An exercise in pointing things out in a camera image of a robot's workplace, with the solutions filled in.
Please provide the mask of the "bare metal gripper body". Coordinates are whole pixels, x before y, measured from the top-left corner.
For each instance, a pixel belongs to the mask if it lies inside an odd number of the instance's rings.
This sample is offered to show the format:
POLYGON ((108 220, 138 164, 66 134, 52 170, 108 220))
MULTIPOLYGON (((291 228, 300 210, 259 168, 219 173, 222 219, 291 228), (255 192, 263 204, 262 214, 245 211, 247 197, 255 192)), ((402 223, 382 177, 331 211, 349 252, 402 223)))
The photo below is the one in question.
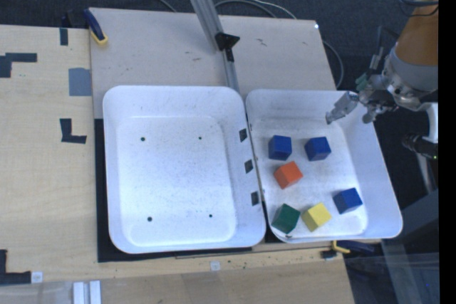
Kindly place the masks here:
POLYGON ((397 108, 418 111, 428 91, 417 89, 399 76, 364 73, 358 78, 358 99, 369 111, 384 113, 397 108))

